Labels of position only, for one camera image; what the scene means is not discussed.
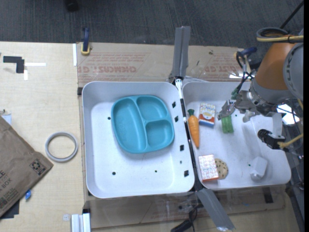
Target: white ring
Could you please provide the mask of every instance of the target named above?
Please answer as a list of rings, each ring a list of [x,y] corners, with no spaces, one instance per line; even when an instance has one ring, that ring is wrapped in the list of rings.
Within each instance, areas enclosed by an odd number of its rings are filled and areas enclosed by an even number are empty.
[[[70,154],[68,157],[65,157],[65,158],[58,158],[58,157],[54,157],[50,152],[49,152],[49,149],[48,149],[48,146],[49,146],[49,143],[55,138],[55,137],[58,137],[58,136],[66,136],[66,137],[69,137],[72,139],[72,141],[74,142],[75,144],[75,149],[73,151],[72,154]],[[71,134],[71,133],[68,133],[68,132],[65,132],[65,131],[60,131],[60,132],[56,132],[52,135],[50,135],[50,137],[47,139],[46,143],[45,143],[45,151],[46,151],[46,154],[47,156],[54,160],[54,161],[57,161],[57,162],[67,162],[69,160],[71,160],[77,153],[77,150],[78,150],[78,142],[76,140],[76,138]]]

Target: paper bag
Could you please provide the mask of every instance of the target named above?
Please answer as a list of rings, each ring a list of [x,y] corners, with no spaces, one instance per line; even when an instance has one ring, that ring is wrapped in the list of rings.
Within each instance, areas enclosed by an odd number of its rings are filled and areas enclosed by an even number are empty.
[[[0,116],[0,217],[52,167]]]

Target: blue plate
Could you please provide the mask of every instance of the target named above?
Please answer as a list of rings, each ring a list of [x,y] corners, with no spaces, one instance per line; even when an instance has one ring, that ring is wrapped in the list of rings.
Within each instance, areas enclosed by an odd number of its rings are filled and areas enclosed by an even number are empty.
[[[160,150],[174,140],[169,111],[157,96],[136,95],[116,101],[112,127],[119,145],[130,153]]]

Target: carrot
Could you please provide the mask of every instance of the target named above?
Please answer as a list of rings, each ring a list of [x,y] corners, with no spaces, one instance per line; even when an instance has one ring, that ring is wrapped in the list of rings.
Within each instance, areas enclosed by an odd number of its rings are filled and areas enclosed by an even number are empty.
[[[193,139],[193,142],[195,146],[199,147],[199,124],[198,124],[198,118],[194,115],[194,110],[189,109],[189,118],[188,118],[188,124],[189,124],[189,130],[191,137]]]

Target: round cracker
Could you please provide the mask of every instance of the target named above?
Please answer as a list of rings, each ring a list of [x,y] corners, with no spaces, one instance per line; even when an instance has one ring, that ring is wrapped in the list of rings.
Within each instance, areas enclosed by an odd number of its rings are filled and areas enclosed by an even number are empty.
[[[219,174],[219,179],[221,179],[221,180],[225,179],[227,174],[228,174],[227,164],[219,158],[216,158],[215,162],[216,162],[217,171],[218,171],[218,174]]]

